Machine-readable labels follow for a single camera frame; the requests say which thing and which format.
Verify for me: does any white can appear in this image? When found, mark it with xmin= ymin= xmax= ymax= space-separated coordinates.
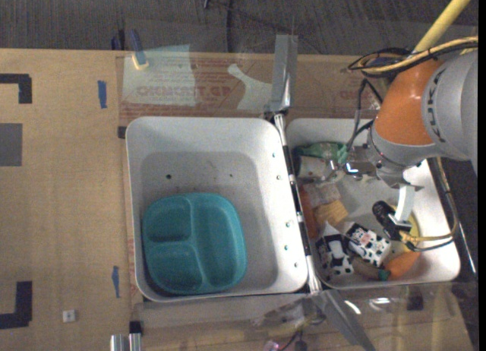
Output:
xmin=297 ymin=155 xmax=336 ymax=180

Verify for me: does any yellow biscuit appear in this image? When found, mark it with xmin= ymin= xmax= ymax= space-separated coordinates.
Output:
xmin=314 ymin=200 xmax=350 ymax=229

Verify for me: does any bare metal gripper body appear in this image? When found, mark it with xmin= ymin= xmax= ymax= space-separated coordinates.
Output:
xmin=343 ymin=145 xmax=382 ymax=182

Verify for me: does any yellow banana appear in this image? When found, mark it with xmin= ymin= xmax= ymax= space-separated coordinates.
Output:
xmin=401 ymin=212 xmax=423 ymax=241

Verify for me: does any cow print carton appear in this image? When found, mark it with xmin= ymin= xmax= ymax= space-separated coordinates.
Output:
xmin=314 ymin=221 xmax=355 ymax=282
xmin=344 ymin=223 xmax=393 ymax=268

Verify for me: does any brown bread slice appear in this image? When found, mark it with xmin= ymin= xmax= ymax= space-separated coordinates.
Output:
xmin=303 ymin=182 xmax=342 ymax=208

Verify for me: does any brown cardboard board red print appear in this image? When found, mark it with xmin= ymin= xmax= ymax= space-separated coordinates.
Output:
xmin=115 ymin=52 xmax=384 ymax=328

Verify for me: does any green packet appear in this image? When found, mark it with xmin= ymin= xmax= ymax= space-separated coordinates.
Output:
xmin=293 ymin=141 xmax=349 ymax=162

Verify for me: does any white plastic tray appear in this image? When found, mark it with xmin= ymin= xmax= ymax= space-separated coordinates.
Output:
xmin=125 ymin=115 xmax=310 ymax=303
xmin=284 ymin=117 xmax=462 ymax=291

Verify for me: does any teal divided plate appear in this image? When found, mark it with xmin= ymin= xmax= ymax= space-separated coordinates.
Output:
xmin=140 ymin=191 xmax=249 ymax=296

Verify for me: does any orange carrot with green top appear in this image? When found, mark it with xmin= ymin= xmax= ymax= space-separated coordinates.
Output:
xmin=377 ymin=251 xmax=422 ymax=281

